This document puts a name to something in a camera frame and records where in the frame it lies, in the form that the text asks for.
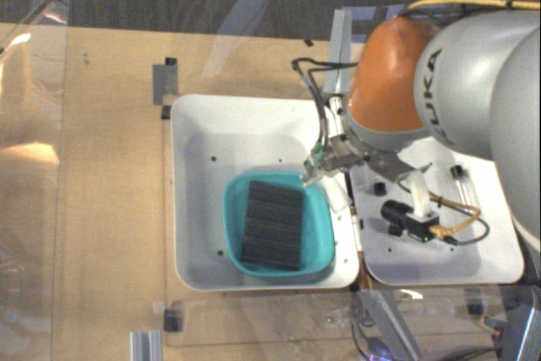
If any dark grey ribbed block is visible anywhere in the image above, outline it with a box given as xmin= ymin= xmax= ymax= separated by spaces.
xmin=240 ymin=179 xmax=306 ymax=272

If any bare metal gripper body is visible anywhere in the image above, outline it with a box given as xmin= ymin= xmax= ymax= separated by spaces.
xmin=322 ymin=134 xmax=419 ymax=183

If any white plastic tray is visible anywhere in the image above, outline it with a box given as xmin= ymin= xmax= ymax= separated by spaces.
xmin=169 ymin=93 xmax=361 ymax=293
xmin=349 ymin=135 xmax=526 ymax=287

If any clear tube with black cap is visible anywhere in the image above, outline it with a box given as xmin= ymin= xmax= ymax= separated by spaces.
xmin=449 ymin=164 xmax=480 ymax=210

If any teal plastic bowl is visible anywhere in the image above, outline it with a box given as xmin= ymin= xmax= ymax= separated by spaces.
xmin=221 ymin=171 xmax=336 ymax=278

